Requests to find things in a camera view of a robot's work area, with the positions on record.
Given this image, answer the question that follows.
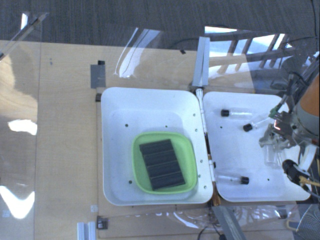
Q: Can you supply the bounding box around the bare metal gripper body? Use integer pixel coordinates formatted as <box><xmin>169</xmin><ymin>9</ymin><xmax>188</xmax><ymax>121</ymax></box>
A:
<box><xmin>270</xmin><ymin>110</ymin><xmax>301</xmax><ymax>147</ymax></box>

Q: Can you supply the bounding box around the clear plastic bottle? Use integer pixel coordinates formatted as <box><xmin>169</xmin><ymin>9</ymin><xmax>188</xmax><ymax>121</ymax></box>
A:
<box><xmin>264</xmin><ymin>143</ymin><xmax>286</xmax><ymax>169</ymax></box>

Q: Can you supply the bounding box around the clear bottle with black cap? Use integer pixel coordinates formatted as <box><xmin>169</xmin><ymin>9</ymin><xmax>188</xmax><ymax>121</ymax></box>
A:
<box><xmin>216</xmin><ymin>174</ymin><xmax>250</xmax><ymax>186</ymax></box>
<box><xmin>242</xmin><ymin>116</ymin><xmax>272</xmax><ymax>133</ymax></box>
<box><xmin>220</xmin><ymin>107</ymin><xmax>253</xmax><ymax>118</ymax></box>

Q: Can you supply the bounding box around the white plastic tray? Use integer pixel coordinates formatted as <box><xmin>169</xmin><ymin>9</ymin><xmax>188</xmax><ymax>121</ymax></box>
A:
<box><xmin>100</xmin><ymin>86</ymin><xmax>214</xmax><ymax>207</ymax></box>
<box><xmin>201</xmin><ymin>91</ymin><xmax>312</xmax><ymax>203</ymax></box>

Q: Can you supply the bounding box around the black ribbed block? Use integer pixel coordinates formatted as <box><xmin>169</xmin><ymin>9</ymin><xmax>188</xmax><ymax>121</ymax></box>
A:
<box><xmin>138</xmin><ymin>138</ymin><xmax>187</xmax><ymax>192</ymax></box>

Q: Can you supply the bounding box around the green plate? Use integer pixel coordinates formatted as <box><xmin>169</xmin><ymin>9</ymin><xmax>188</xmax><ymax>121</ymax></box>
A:
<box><xmin>131</xmin><ymin>131</ymin><xmax>199</xmax><ymax>195</ymax></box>

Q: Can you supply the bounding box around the black cylinder on white bracket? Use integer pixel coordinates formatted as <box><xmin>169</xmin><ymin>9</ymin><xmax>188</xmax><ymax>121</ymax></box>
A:
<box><xmin>281</xmin><ymin>143</ymin><xmax>319</xmax><ymax>188</ymax></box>

